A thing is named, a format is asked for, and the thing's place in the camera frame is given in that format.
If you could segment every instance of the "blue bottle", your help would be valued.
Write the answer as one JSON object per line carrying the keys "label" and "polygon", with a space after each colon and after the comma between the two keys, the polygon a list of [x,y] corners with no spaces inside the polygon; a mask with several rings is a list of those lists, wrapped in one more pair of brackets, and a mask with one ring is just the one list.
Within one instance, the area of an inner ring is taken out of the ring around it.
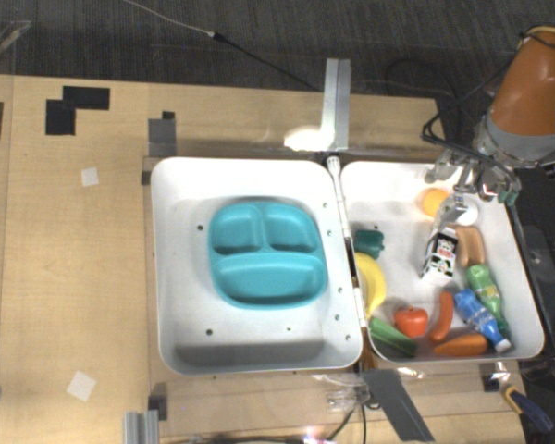
{"label": "blue bottle", "polygon": [[477,300],[471,290],[462,290],[454,295],[454,305],[459,315],[479,334],[491,340],[498,353],[507,351],[512,345],[500,334],[493,314]]}

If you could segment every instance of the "yellow banana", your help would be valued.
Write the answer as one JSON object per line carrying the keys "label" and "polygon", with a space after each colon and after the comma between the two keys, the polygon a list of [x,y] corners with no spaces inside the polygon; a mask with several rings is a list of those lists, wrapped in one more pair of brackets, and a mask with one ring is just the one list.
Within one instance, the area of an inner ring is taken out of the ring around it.
{"label": "yellow banana", "polygon": [[358,280],[364,291],[366,316],[370,317],[374,310],[385,301],[387,283],[380,266],[370,255],[356,252],[355,264],[358,267]]}

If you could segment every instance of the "wooden table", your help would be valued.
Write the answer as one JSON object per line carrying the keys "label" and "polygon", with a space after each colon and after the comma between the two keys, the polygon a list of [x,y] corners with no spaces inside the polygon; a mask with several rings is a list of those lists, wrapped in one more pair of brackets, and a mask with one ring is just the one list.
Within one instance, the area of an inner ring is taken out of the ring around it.
{"label": "wooden table", "polygon": [[[110,109],[78,110],[76,136],[46,136],[45,101],[61,99],[64,85],[110,88]],[[148,337],[152,246],[141,185],[147,120],[162,111],[175,112],[184,146],[275,147],[287,130],[319,124],[322,94],[0,76],[0,102],[0,444],[118,443],[124,412],[144,412],[157,386],[187,410],[161,424],[163,442],[248,422],[264,435],[296,432],[288,422],[334,428],[341,414],[316,406],[324,384],[303,374],[293,378],[302,388],[284,389],[275,376],[185,378],[161,368]],[[353,96],[351,143],[431,160],[436,150],[418,134],[434,111],[426,99]],[[83,187],[91,167],[99,183]],[[507,366],[522,388],[516,364]],[[67,393],[77,371],[96,380],[87,401]],[[524,441],[517,415],[482,391],[476,365],[420,371],[425,378],[406,386],[438,442]],[[381,411],[368,420],[369,442],[397,442]],[[361,435],[355,415],[338,442]]]}

